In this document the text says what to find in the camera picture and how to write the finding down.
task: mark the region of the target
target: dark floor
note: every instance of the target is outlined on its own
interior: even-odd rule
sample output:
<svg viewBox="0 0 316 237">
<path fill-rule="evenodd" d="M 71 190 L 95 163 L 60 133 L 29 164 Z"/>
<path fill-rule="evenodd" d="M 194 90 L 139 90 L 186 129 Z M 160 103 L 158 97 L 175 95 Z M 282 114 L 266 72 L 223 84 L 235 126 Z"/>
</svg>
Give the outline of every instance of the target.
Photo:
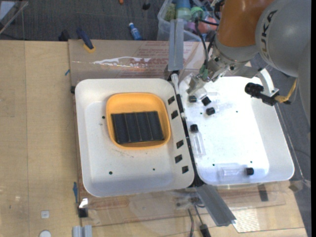
<svg viewBox="0 0 316 237">
<path fill-rule="evenodd" d="M 8 28 L 1 39 L 58 41 L 58 36 L 67 30 L 76 39 L 76 29 L 81 27 L 91 39 L 132 40 L 128 23 L 133 22 L 147 40 L 156 40 L 158 32 L 157 14 L 164 0 L 150 0 L 151 7 L 142 10 L 145 0 L 25 0 L 29 5 L 24 9 L 15 25 Z M 269 69 L 275 87 L 286 95 L 293 78 Z M 311 220 L 311 141 L 310 126 L 304 115 L 299 92 L 291 105 L 278 105 L 280 119 L 295 164 L 292 178 L 293 191 L 300 207 L 308 236 L 312 236 Z"/>
</svg>

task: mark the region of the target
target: blue bottle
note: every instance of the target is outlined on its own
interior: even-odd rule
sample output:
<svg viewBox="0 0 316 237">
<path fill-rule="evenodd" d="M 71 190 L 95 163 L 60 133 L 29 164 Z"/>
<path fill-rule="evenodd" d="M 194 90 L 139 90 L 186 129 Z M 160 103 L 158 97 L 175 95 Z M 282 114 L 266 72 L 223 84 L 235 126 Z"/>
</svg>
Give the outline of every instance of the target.
<svg viewBox="0 0 316 237">
<path fill-rule="evenodd" d="M 129 23 L 129 28 L 130 28 L 130 32 L 133 35 L 134 40 L 142 40 L 143 38 L 141 37 L 138 29 L 134 26 L 133 23 Z"/>
</svg>

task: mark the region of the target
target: wooden surface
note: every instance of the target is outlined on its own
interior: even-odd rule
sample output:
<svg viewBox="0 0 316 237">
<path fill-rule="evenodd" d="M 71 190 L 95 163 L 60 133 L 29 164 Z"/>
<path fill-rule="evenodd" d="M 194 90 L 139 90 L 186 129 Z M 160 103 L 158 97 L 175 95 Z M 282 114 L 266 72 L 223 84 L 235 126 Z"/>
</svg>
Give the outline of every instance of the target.
<svg viewBox="0 0 316 237">
<path fill-rule="evenodd" d="M 0 237 L 36 237 L 43 230 L 70 237 L 81 223 L 73 193 L 78 173 L 69 68 L 66 42 L 0 41 Z M 270 231 L 238 234 L 230 225 L 210 228 L 212 237 L 307 236 L 287 186 L 283 205 L 236 213 L 240 220 L 256 213 L 255 228 Z M 42 219 L 45 210 L 49 218 Z M 190 224 L 179 217 L 100 226 L 93 236 L 186 237 Z"/>
</svg>

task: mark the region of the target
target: white square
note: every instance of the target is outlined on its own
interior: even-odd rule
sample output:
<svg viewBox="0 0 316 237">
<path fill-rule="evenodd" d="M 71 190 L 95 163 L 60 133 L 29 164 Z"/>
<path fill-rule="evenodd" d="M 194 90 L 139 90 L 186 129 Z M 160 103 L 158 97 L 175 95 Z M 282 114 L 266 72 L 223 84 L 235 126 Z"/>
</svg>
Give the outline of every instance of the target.
<svg viewBox="0 0 316 237">
<path fill-rule="evenodd" d="M 49 218 L 49 211 L 41 211 L 40 212 L 42 219 L 48 219 Z"/>
</svg>

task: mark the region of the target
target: plastic storage box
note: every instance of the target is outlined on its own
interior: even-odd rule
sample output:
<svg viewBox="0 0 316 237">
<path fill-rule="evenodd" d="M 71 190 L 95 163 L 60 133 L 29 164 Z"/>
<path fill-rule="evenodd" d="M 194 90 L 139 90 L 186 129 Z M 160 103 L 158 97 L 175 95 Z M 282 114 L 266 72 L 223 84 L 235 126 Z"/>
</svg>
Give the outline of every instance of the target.
<svg viewBox="0 0 316 237">
<path fill-rule="evenodd" d="M 165 0 L 159 13 L 158 13 L 158 41 L 168 41 L 170 32 L 170 22 L 166 21 L 165 15 L 167 13 L 168 5 L 173 0 Z M 201 41 L 198 35 L 195 35 L 189 31 L 184 30 L 184 41 Z"/>
</svg>

